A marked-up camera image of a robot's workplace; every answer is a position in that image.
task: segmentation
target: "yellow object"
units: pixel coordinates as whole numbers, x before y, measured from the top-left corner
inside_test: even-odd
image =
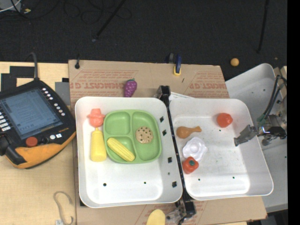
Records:
[[[165,225],[165,214],[160,209],[152,211],[146,225]]]
[[[173,72],[174,72],[175,76],[180,76],[180,74],[181,74],[181,68],[179,69],[179,73],[177,73],[176,72],[176,66],[174,66]]]
[[[30,13],[31,10],[29,8],[25,9],[25,12],[24,13]]]
[[[230,64],[231,64],[231,66],[236,67],[237,65],[240,64],[240,61],[237,58],[233,58],[233,59],[231,59]]]
[[[98,128],[95,128],[95,131],[92,132],[90,158],[94,162],[102,162],[106,157],[103,133]]]
[[[72,141],[75,135],[76,132],[74,132],[63,144],[48,143],[33,148],[17,147],[15,151],[24,158],[26,163],[16,165],[10,161],[6,155],[5,156],[16,168],[31,168],[54,157]]]
[[[135,155],[115,138],[110,137],[107,146],[125,161],[132,162],[135,159]]]

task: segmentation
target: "green plate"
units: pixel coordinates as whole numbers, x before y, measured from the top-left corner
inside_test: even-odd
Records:
[[[149,143],[140,143],[135,132],[147,127],[153,132]],[[147,163],[157,159],[162,150],[158,124],[152,114],[142,110],[116,110],[104,118],[103,135],[108,156],[117,163]],[[134,155],[132,162],[125,161],[107,146],[107,139],[113,137],[127,147]]]

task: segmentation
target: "red emergency stop button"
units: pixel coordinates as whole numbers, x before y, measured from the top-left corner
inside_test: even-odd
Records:
[[[36,137],[29,137],[26,139],[25,143],[26,143],[27,147],[32,148],[32,147],[37,146],[38,140]]]

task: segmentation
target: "toy food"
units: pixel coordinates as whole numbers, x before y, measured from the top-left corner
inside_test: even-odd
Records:
[[[105,115],[101,114],[100,108],[94,108],[91,110],[88,118],[90,119],[90,124],[94,128],[102,126]]]
[[[107,139],[107,146],[118,154],[122,159],[128,162],[132,162],[135,159],[135,155],[117,139],[110,137]]]
[[[230,114],[222,112],[217,116],[217,123],[221,128],[229,126],[233,122]]]
[[[161,209],[153,210],[147,220],[146,225],[165,225],[165,214]]]
[[[190,174],[199,167],[199,163],[193,158],[188,157],[185,161],[182,162],[182,170],[186,174]]]
[[[153,132],[148,127],[139,127],[135,132],[135,137],[140,143],[150,143],[153,139]]]
[[[182,126],[182,127],[177,128],[176,134],[180,138],[187,138],[188,136],[191,135],[191,133],[201,132],[201,131],[202,131],[202,129],[199,126],[194,127],[194,128]]]
[[[137,88],[137,82],[135,79],[127,80],[125,87],[124,87],[124,97],[131,98]]]
[[[90,147],[90,158],[94,162],[102,162],[107,158],[103,133],[98,129],[102,126],[104,117],[105,115],[101,114],[99,108],[92,109],[88,115],[90,125],[95,128],[95,131],[92,132]]]
[[[239,61],[237,58],[233,58],[233,59],[231,59],[231,61],[230,61],[230,64],[231,64],[231,66],[233,66],[233,67],[238,66],[239,63],[240,63],[240,61]]]
[[[193,137],[182,148],[184,158],[193,157],[198,162],[200,162],[206,152],[207,147],[205,146],[204,141],[198,137]]]

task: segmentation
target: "black carpet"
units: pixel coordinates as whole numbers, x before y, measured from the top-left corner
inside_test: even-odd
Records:
[[[220,65],[225,80],[259,64],[287,65],[287,0],[22,0],[0,12],[0,61],[82,60]],[[230,65],[238,58],[237,67]]]

